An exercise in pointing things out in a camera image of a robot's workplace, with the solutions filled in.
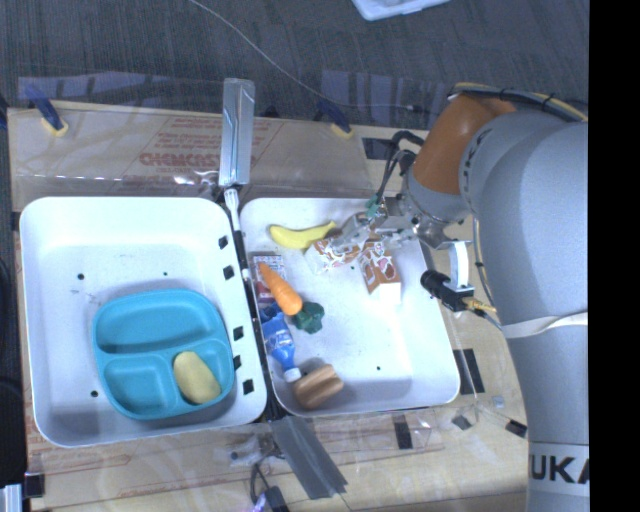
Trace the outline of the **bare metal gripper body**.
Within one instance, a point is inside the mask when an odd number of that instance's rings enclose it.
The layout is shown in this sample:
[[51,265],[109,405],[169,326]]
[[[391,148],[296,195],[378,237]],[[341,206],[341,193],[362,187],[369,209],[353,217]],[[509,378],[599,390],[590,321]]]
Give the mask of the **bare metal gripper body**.
[[372,232],[391,250],[410,242],[441,250],[453,242],[445,230],[469,215],[470,210],[459,195],[386,197],[378,209]]

